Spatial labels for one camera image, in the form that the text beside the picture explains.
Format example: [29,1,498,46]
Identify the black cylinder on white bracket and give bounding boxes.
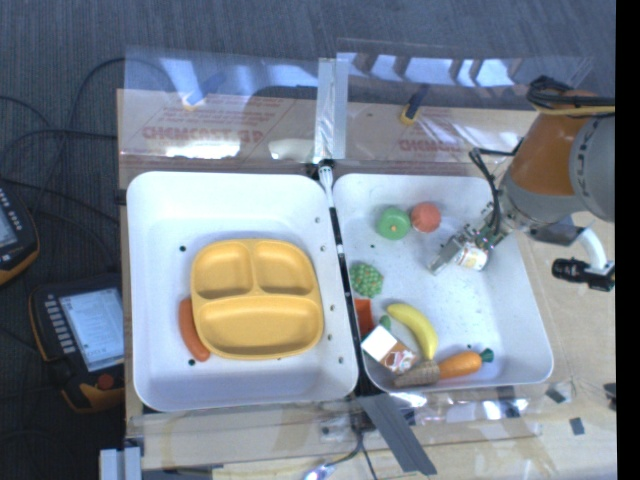
[551,227,616,293]

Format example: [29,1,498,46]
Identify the red flat slice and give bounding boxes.
[353,297,376,340]

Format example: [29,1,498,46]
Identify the white plastic tray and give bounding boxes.
[125,169,361,414]
[331,172,556,395]

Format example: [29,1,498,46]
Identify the orange sausage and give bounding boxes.
[177,296,212,364]

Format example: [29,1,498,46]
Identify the brown cardboard board red print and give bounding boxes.
[116,87,617,474]

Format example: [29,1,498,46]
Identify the yellow banana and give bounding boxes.
[385,301,440,362]

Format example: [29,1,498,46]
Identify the small white can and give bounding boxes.
[456,242,490,273]

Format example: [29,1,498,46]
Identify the green grapes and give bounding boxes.
[348,262,385,300]

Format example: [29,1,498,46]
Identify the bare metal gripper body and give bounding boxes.
[461,207,514,250]

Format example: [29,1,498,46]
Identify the orange round fruit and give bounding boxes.
[410,201,443,235]

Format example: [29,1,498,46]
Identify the white carton with picture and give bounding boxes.
[360,324,419,374]

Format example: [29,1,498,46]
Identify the orange carrot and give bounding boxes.
[437,347,496,381]

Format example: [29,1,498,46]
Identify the yellow divided plate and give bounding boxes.
[189,238,326,361]

